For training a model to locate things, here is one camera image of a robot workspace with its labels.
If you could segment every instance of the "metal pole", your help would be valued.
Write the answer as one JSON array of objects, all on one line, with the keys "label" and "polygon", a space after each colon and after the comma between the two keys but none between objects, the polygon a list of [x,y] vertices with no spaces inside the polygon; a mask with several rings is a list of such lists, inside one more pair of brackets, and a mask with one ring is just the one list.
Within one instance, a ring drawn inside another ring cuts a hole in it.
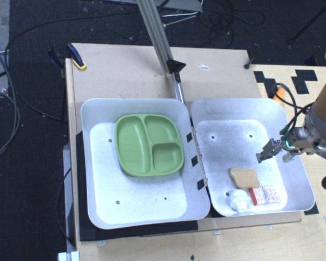
[{"label": "metal pole", "polygon": [[152,44],[157,53],[161,67],[164,73],[169,74],[171,77],[171,83],[174,88],[175,97],[176,99],[184,103],[184,95],[181,82],[178,82],[175,77],[169,72],[167,62],[168,60],[173,60],[174,58],[154,0],[136,1],[142,14],[143,20],[145,22],[149,36],[151,38]]}]

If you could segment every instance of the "beige tabletop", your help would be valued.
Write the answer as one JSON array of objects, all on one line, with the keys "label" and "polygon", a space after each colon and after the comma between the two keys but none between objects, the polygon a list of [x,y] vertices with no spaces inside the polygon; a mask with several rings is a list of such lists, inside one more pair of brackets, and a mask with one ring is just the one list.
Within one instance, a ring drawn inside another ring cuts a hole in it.
[{"label": "beige tabletop", "polygon": [[[162,74],[153,47],[75,43],[87,64],[79,71],[66,60],[76,250],[84,260],[326,260],[326,161],[302,156],[319,214],[291,212],[247,217],[205,218],[197,232],[107,240],[106,245],[79,240],[75,135],[82,130],[80,107],[90,98],[169,98],[170,79]],[[298,105],[306,105],[326,82],[326,67],[253,65],[243,50],[171,48],[174,58],[187,63],[181,71],[186,105],[198,98],[267,97],[253,71],[288,85]],[[295,70],[314,70],[318,81],[306,82],[307,95],[297,95]],[[289,118],[290,107],[284,106]]]}]

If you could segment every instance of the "black bracket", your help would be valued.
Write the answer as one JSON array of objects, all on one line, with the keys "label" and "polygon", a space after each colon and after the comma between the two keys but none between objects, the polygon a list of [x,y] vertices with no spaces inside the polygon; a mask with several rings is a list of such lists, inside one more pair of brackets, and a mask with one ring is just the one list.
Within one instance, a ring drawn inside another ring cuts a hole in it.
[{"label": "black bracket", "polygon": [[168,60],[167,61],[169,72],[174,74],[176,82],[181,82],[180,71],[186,66],[185,63],[176,61],[176,60]]}]

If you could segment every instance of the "divided green plate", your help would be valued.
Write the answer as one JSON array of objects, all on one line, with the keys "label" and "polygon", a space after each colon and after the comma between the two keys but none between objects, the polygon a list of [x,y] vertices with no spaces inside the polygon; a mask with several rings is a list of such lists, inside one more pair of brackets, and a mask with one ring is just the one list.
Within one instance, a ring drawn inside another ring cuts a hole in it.
[{"label": "divided green plate", "polygon": [[184,162],[175,123],[156,114],[132,114],[115,124],[115,148],[121,168],[136,177],[167,175]]}]

